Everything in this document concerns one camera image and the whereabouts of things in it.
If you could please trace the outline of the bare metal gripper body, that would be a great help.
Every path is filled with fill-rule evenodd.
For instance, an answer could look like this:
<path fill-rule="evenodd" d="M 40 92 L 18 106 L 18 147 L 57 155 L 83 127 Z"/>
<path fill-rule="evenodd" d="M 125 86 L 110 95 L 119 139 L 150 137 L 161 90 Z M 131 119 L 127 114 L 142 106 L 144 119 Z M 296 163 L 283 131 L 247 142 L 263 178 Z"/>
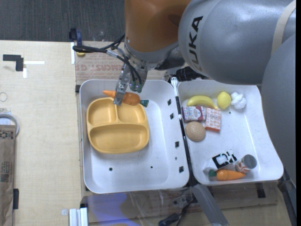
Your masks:
<path fill-rule="evenodd" d="M 119 56 L 123 66 L 119 76 L 119 91 L 126 91 L 129 87 L 132 91 L 142 91 L 147 78 L 147 67 L 143 61 L 134 57 Z"/>

